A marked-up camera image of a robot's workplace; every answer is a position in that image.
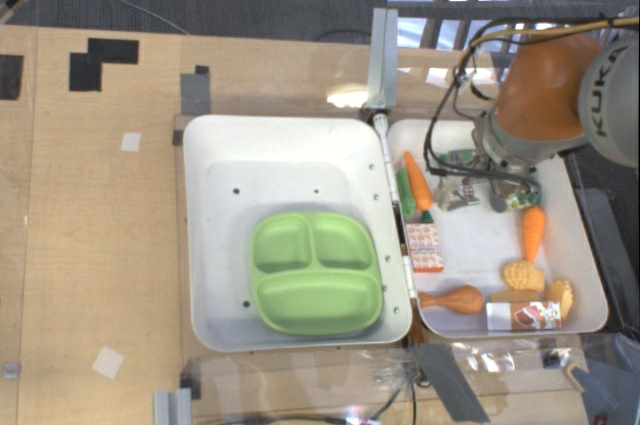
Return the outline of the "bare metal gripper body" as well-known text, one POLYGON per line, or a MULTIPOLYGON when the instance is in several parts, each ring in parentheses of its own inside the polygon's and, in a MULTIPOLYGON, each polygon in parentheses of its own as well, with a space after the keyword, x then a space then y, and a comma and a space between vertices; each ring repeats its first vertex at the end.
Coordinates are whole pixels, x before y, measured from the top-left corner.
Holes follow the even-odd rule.
POLYGON ((518 191, 540 190, 540 185, 535 178, 502 170, 479 149, 448 151, 445 154, 445 166, 450 175, 461 177, 467 184, 504 183, 515 187, 518 191))

